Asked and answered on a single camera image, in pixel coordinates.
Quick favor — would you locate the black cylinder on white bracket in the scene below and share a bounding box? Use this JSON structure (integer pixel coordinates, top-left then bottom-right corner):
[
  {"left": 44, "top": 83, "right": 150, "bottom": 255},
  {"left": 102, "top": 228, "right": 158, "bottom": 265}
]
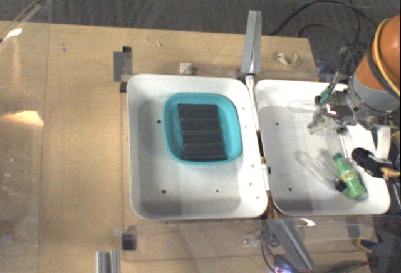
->
[{"left": 351, "top": 123, "right": 393, "bottom": 177}]

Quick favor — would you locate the clear plastic bottle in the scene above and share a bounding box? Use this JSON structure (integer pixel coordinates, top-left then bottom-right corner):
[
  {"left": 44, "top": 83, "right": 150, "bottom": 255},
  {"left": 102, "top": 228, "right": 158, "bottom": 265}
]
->
[
  {"left": 295, "top": 150, "right": 338, "bottom": 185},
  {"left": 288, "top": 98, "right": 318, "bottom": 113},
  {"left": 308, "top": 121, "right": 357, "bottom": 169}
]

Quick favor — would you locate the white plastic tray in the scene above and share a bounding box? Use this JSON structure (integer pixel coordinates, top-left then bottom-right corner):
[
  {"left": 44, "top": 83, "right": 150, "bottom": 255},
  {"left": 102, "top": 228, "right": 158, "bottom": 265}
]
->
[
  {"left": 253, "top": 78, "right": 392, "bottom": 217},
  {"left": 126, "top": 73, "right": 269, "bottom": 221}
]

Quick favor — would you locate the small black object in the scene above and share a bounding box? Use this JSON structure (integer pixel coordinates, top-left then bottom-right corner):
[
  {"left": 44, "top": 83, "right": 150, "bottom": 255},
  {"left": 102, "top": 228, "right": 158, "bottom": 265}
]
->
[{"left": 333, "top": 175, "right": 346, "bottom": 193}]

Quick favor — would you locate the thin black and white rod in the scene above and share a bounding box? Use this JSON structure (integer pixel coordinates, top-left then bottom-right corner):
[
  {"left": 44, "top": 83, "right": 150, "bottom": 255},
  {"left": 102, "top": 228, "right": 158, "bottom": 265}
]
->
[{"left": 245, "top": 75, "right": 272, "bottom": 192}]

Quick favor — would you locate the green bottle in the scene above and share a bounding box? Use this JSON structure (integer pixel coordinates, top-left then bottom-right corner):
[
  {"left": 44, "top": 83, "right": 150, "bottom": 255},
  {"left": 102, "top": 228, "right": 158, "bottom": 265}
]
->
[{"left": 332, "top": 152, "right": 368, "bottom": 199}]

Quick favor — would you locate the teal bowl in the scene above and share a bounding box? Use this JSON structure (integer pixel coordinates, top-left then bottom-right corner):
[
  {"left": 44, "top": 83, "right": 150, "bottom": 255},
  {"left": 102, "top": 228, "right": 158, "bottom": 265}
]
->
[{"left": 163, "top": 92, "right": 244, "bottom": 167}]

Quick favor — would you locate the black ribbed block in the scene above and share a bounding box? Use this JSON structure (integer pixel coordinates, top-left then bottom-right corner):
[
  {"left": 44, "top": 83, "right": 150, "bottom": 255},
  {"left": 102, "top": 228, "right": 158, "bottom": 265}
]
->
[{"left": 177, "top": 103, "right": 229, "bottom": 162}]

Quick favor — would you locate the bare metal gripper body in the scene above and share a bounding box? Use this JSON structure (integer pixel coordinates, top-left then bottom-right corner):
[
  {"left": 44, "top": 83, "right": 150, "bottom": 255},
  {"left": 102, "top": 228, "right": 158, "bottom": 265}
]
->
[{"left": 315, "top": 90, "right": 393, "bottom": 130}]

